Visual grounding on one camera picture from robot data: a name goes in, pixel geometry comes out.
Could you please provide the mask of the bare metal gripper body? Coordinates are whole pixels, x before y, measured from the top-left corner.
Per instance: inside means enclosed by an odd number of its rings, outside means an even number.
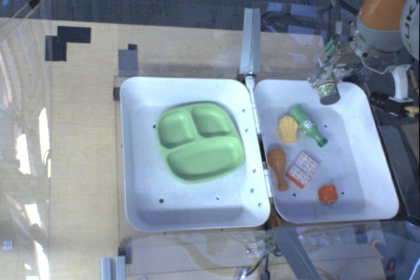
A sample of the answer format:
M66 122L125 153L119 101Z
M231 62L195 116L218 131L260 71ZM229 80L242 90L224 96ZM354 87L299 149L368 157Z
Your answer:
M343 79L355 75L357 79L370 73L384 74L392 66L393 52L382 52L373 48L359 49L358 45L349 41L328 41L325 46L325 58L318 60L318 67L325 71L324 79L328 79L332 68L340 68Z

